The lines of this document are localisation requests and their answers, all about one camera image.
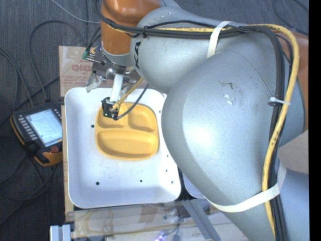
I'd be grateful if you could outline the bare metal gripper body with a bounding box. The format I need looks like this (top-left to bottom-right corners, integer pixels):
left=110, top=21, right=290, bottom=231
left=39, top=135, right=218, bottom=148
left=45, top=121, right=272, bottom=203
left=91, top=52, right=141, bottom=84

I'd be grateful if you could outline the yellow divided plate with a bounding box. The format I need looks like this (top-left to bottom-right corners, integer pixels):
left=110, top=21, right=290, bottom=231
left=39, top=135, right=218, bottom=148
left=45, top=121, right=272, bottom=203
left=95, top=101, right=161, bottom=161

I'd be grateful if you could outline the white plastic tray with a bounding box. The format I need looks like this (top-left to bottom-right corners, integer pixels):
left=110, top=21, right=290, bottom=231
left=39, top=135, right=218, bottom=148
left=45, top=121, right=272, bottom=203
left=64, top=86, right=182, bottom=209

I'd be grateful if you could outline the black cylinder on white bracket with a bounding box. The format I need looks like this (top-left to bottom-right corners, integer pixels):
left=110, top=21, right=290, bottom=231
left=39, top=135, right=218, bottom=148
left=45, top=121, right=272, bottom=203
left=101, top=74, right=124, bottom=121

